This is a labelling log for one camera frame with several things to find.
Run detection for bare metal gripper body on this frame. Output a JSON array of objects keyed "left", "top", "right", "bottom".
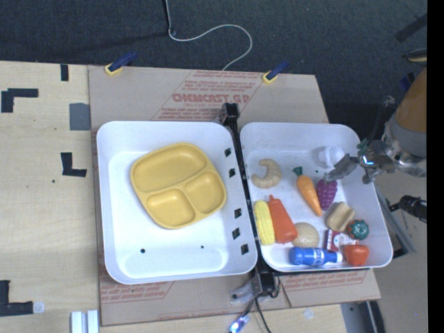
[{"left": 357, "top": 140, "right": 428, "bottom": 184}]

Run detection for clear white plastic bottle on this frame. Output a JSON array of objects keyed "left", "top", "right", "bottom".
[{"left": 313, "top": 145, "right": 345, "bottom": 169}]

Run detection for purple grapes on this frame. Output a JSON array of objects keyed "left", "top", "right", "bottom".
[{"left": 315, "top": 178, "right": 339, "bottom": 211}]

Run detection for orange carrot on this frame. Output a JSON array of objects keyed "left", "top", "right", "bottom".
[{"left": 293, "top": 166, "right": 323, "bottom": 218}]

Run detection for beige hot dog bun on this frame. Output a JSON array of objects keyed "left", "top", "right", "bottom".
[{"left": 325, "top": 201, "right": 357, "bottom": 233}]

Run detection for green round toy vegetable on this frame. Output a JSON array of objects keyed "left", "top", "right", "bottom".
[{"left": 346, "top": 219, "right": 370, "bottom": 241}]

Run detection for white plastic tray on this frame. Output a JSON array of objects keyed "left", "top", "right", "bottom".
[
  {"left": 239, "top": 121, "right": 394, "bottom": 273},
  {"left": 96, "top": 120, "right": 259, "bottom": 286}
]

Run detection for beige croissant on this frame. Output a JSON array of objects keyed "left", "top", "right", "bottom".
[{"left": 250, "top": 158, "right": 283, "bottom": 189}]

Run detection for red and white carton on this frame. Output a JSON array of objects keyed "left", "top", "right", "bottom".
[{"left": 323, "top": 229, "right": 352, "bottom": 253}]

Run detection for beige bread roll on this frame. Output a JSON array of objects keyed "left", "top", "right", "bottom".
[{"left": 291, "top": 222, "right": 321, "bottom": 249}]

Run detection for orange bell pepper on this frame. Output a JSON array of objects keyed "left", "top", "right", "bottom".
[{"left": 343, "top": 242, "right": 370, "bottom": 267}]

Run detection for orange sauce bottle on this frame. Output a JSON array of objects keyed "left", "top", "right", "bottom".
[{"left": 267, "top": 194, "right": 299, "bottom": 245}]

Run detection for blue bottle white cap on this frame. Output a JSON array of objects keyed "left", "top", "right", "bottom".
[{"left": 289, "top": 246, "right": 344, "bottom": 268}]

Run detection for yellow corn cob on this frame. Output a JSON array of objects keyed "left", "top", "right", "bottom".
[{"left": 253, "top": 200, "right": 276, "bottom": 246}]

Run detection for thin black rod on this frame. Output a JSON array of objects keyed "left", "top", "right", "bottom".
[{"left": 227, "top": 121, "right": 265, "bottom": 273}]

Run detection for yellow divided plate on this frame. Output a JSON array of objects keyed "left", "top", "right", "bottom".
[{"left": 130, "top": 142, "right": 228, "bottom": 230}]

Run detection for brown cardboard board red print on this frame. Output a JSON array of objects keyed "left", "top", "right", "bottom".
[{"left": 87, "top": 64, "right": 382, "bottom": 327}]

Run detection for black block with thin wires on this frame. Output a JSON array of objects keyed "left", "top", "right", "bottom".
[
  {"left": 255, "top": 268, "right": 280, "bottom": 298},
  {"left": 219, "top": 102, "right": 241, "bottom": 127}
]

